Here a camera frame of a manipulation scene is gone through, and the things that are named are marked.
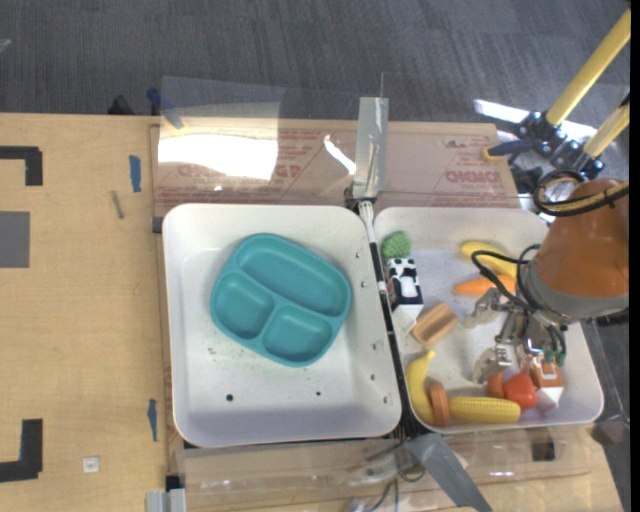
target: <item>wooden table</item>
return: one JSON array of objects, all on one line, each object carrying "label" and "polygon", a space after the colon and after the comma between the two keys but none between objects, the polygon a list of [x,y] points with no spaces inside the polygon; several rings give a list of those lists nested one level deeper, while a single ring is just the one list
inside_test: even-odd
[{"label": "wooden table", "polygon": [[[27,265],[0,266],[0,475],[8,480],[0,482],[0,510],[144,510],[145,494],[164,489],[151,231],[157,125],[142,116],[0,114],[0,146],[37,147],[43,156],[43,183],[30,186],[24,160],[0,159],[0,212],[29,212]],[[23,438],[21,451],[23,420],[41,420],[42,465],[37,478],[15,480],[34,471],[23,471],[35,442]],[[514,502],[519,510],[621,510],[601,446],[580,432],[586,471],[482,483],[487,500],[496,510],[514,510]],[[437,503],[452,506],[446,497]]]}]

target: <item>dark floor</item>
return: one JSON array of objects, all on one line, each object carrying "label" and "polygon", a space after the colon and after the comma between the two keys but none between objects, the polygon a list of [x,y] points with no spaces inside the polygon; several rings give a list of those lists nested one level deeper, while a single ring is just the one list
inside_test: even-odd
[{"label": "dark floor", "polygon": [[[487,122],[474,100],[525,111],[553,105],[628,5],[2,0],[0,39],[11,44],[0,50],[0,111],[106,114],[122,95],[135,113],[149,114],[146,91],[160,88],[163,77],[375,94],[384,73],[401,91],[396,105],[406,107],[392,108],[394,119]],[[597,128],[629,85],[626,45],[567,120]],[[627,128],[603,153],[602,176],[628,179],[628,154]],[[614,399],[629,417],[628,320],[601,326],[598,335],[617,384]],[[622,424],[604,444],[631,510],[630,429]]]}]

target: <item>yellow pole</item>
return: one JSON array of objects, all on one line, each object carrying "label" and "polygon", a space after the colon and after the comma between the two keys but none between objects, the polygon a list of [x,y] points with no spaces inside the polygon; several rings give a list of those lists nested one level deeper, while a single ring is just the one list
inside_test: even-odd
[{"label": "yellow pole", "polygon": [[620,135],[629,124],[631,118],[631,103],[618,107],[607,120],[602,123],[598,131],[584,143],[582,150],[591,158],[598,158],[605,148]]},{"label": "yellow pole", "polygon": [[551,126],[558,126],[567,118],[615,56],[627,44],[630,37],[631,8],[627,8],[564,92],[547,110],[545,119]]}]

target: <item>green toy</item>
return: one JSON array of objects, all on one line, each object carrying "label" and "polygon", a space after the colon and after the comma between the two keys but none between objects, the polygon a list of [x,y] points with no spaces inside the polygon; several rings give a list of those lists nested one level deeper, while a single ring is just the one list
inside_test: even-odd
[{"label": "green toy", "polygon": [[383,240],[380,249],[383,261],[389,261],[394,258],[408,258],[411,242],[404,231],[396,231]]}]

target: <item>gray square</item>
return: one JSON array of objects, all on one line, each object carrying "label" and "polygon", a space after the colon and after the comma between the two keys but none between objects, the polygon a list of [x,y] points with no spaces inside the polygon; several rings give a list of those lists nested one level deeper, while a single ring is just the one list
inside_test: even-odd
[{"label": "gray square", "polygon": [[0,211],[0,268],[29,267],[29,212]]}]

